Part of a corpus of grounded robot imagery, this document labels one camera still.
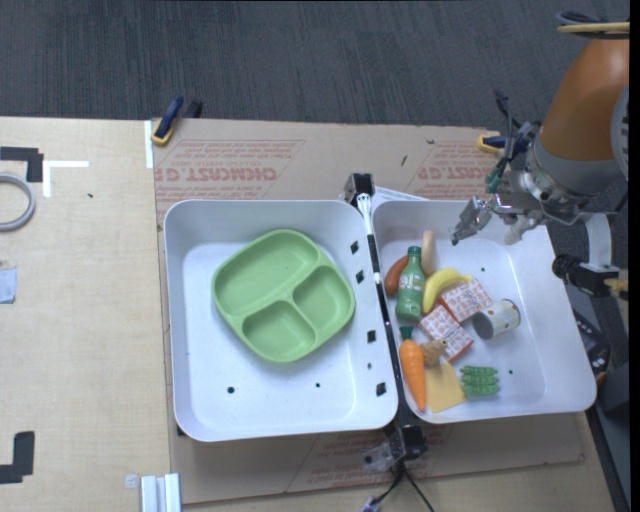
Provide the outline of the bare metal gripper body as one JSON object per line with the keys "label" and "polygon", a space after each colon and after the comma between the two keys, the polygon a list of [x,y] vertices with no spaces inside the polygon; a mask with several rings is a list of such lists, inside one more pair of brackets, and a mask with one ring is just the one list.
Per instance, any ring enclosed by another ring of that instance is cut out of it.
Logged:
{"label": "bare metal gripper body", "polygon": [[587,196],[573,194],[544,173],[506,171],[492,200],[494,213],[507,218],[531,219],[535,225],[557,221],[573,225],[587,221]]}

